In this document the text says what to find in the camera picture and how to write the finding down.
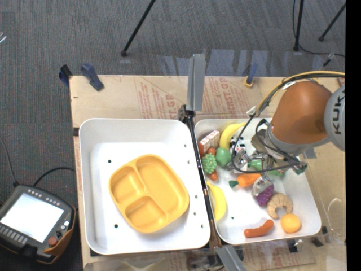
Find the carpeted floor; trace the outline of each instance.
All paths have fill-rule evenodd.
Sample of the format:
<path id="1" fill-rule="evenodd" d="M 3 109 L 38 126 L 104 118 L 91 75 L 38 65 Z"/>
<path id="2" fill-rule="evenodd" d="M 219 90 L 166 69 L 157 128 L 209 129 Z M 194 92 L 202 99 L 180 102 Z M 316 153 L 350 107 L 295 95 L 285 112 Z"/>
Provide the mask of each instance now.
<path id="1" fill-rule="evenodd" d="M 67 65 L 85 62 L 100 75 L 188 75 L 193 54 L 206 55 L 207 76 L 290 76 L 312 70 L 345 72 L 346 10 L 319 41 L 346 0 L 156 0 L 120 55 L 150 0 L 0 0 L 0 136 L 16 179 L 32 184 L 53 167 L 74 168 Z M 323 66 L 327 57 L 334 58 Z M 0 200 L 12 192 L 0 147 Z M 77 205 L 74 172 L 58 170 L 38 185 Z M 52 266 L 0 248 L 0 271 L 80 271 L 78 230 Z"/>

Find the cardboard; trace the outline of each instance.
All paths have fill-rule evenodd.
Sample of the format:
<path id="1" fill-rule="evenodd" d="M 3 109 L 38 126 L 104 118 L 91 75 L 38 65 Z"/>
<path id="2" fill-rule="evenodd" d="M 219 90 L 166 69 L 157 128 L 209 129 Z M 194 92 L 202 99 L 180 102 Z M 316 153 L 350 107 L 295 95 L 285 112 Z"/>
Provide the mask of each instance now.
<path id="1" fill-rule="evenodd" d="M 183 76 L 99 76 L 104 88 L 96 91 L 85 76 L 69 79 L 73 127 L 76 130 L 93 117 L 129 119 L 177 119 L 178 110 L 187 103 L 187 77 Z M 245 118 L 246 112 L 257 106 L 270 90 L 281 82 L 281 77 L 255 77 L 253 86 L 244 86 L 244 77 L 206 77 L 203 107 L 196 112 L 195 121 L 212 118 Z M 320 78 L 331 92 L 340 86 L 336 78 Z M 279 91 L 261 117 L 272 117 L 283 90 Z M 81 164 L 78 137 L 74 136 L 78 205 L 81 227 L 82 259 L 85 270 L 191 270 L 190 262 L 199 270 L 219 269 L 222 265 L 209 265 L 207 256 L 195 258 L 195 254 L 163 253 L 149 256 L 108 257 L 91 256 L 84 232 L 84 215 L 81 183 Z M 260 246 L 244 248 L 244 265 L 247 270 L 269 270 L 288 267 L 289 270 L 339 270 L 346 266 L 346 247 L 342 245 L 346 235 L 345 153 L 331 143 L 314 149 L 304 158 L 309 167 L 306 174 L 315 196 L 323 222 L 339 234 L 338 241 L 328 244 L 329 237 L 316 238 L 320 244 L 306 244 L 302 252 L 276 252 L 284 246 Z"/>

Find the yellow divided plate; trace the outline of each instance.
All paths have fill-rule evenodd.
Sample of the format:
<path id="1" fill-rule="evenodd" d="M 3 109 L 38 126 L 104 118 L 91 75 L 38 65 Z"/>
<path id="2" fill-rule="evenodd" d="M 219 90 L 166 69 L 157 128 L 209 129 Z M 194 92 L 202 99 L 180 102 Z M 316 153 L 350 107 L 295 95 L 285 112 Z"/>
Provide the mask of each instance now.
<path id="1" fill-rule="evenodd" d="M 109 192 L 126 221 L 137 231 L 158 231 L 188 208 L 189 194 L 164 159 L 140 156 L 116 170 Z"/>

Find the black pole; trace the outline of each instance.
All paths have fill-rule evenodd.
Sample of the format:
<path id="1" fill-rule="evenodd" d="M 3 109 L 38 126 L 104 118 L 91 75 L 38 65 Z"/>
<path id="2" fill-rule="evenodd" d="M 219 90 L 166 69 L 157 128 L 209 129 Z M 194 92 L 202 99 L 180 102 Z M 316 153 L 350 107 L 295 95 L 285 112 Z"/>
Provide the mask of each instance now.
<path id="1" fill-rule="evenodd" d="M 303 12 L 303 2 L 305 0 L 301 0 L 300 9 L 298 10 L 298 22 L 297 22 L 297 32 L 296 32 L 296 41 L 294 43 L 293 50 L 298 51 L 299 40 L 300 40 L 300 30 L 301 30 L 301 20 L 302 20 L 302 12 Z"/>
<path id="2" fill-rule="evenodd" d="M 150 11 L 150 10 L 151 10 L 151 8 L 152 8 L 152 6 L 153 6 L 154 2 L 156 2 L 156 0 L 151 0 L 151 2 L 149 3 L 149 5 L 148 5 L 148 7 L 147 7 L 146 11 L 144 12 L 144 14 L 143 14 L 142 18 L 140 18 L 140 21 L 139 21 L 139 23 L 138 23 L 137 27 L 135 27 L 135 29 L 134 29 L 134 31 L 133 31 L 133 33 L 132 33 L 132 35 L 130 36 L 130 38 L 129 38 L 128 42 L 127 42 L 127 44 L 125 45 L 125 47 L 123 48 L 123 50 L 120 52 L 121 56 L 123 56 L 123 57 L 125 57 L 125 56 L 126 56 L 126 51 L 128 50 L 128 48 L 129 48 L 129 46 L 130 46 L 131 42 L 133 41 L 134 37 L 137 35 L 137 32 L 138 32 L 138 30 L 139 30 L 140 26 L 142 26 L 142 24 L 143 24 L 144 20 L 146 19 L 146 17 L 147 17 L 147 15 L 148 15 L 149 11 Z"/>
<path id="3" fill-rule="evenodd" d="M 333 20 L 331 21 L 331 23 L 329 24 L 329 26 L 327 27 L 327 29 L 325 30 L 325 32 L 318 38 L 319 41 L 323 41 L 327 32 L 331 29 L 332 25 L 336 22 L 337 18 L 341 15 L 341 13 L 343 12 L 343 10 L 346 8 L 346 2 L 345 4 L 341 7 L 341 9 L 339 10 L 339 12 L 336 14 L 336 16 L 333 18 Z"/>

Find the wooden table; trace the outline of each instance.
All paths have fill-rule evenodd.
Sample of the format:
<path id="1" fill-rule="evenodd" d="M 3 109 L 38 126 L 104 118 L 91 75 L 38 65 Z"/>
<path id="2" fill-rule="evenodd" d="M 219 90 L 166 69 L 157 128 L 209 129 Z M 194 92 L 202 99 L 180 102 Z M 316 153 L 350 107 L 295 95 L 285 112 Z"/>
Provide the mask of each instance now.
<path id="1" fill-rule="evenodd" d="M 96 91 L 85 76 L 69 79 L 74 150 L 76 154 L 78 205 L 81 229 L 82 258 L 85 270 L 137 270 L 131 266 L 147 266 L 147 270 L 190 270 L 183 252 L 149 256 L 91 256 L 85 238 L 83 189 L 81 176 L 78 128 L 87 119 L 177 119 L 178 110 L 187 100 L 187 77 L 184 76 L 99 76 L 104 89 Z M 201 119 L 246 118 L 246 112 L 258 105 L 268 92 L 281 82 L 281 77 L 255 77 L 251 88 L 244 86 L 244 77 L 206 77 Z M 334 78 L 319 81 L 334 92 L 340 86 Z M 282 91 L 274 98 L 262 117 L 272 117 Z M 328 233 L 299 245 L 296 253 L 273 253 L 267 244 L 244 249 L 244 266 L 247 270 L 268 270 L 284 267 L 286 270 L 341 270 L 346 269 L 346 247 L 342 244 L 346 234 L 345 153 L 328 143 L 314 149 L 314 158 L 304 158 L 309 167 L 306 174 L 315 196 L 323 224 Z M 341 236 L 330 237 L 333 228 Z"/>

